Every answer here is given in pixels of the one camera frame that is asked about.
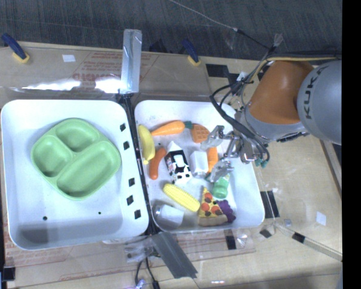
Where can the cow print milk carton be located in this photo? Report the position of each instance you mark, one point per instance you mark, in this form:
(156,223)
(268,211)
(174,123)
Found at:
(179,165)

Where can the white carton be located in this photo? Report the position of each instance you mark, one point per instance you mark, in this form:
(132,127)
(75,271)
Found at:
(199,162)

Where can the purple grapes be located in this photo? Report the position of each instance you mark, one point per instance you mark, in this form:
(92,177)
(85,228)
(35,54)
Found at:
(228,211)

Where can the yellow banana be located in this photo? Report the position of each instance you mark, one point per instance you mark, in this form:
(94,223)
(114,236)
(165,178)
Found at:
(147,144)

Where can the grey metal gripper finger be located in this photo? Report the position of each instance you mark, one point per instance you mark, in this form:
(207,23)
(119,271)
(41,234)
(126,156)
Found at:
(213,137)
(222,169)

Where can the green bottle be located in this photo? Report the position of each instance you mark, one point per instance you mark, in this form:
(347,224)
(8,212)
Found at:
(221,189)

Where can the orange carrot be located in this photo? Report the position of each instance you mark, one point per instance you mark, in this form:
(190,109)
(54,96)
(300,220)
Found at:
(170,128)

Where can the yellow corn cob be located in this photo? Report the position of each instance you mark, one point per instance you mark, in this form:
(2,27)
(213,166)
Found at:
(182,197)

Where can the small orange sausage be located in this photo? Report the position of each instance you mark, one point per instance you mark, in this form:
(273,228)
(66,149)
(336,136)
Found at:
(212,158)

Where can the white plastic tray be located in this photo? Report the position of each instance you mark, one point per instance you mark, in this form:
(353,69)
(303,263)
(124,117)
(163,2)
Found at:
(243,197)
(27,161)

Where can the pizza slice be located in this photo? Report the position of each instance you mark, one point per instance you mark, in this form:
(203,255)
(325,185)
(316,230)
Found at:
(209,211)

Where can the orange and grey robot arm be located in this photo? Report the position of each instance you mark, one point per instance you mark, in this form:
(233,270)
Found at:
(276,95)

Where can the orange waffle cone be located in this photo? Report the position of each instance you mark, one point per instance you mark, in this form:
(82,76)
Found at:
(200,132)

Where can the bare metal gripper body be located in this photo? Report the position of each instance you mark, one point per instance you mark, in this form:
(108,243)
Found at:
(247,150)

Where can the green divided plate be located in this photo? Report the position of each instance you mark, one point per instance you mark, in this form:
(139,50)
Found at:
(84,167)

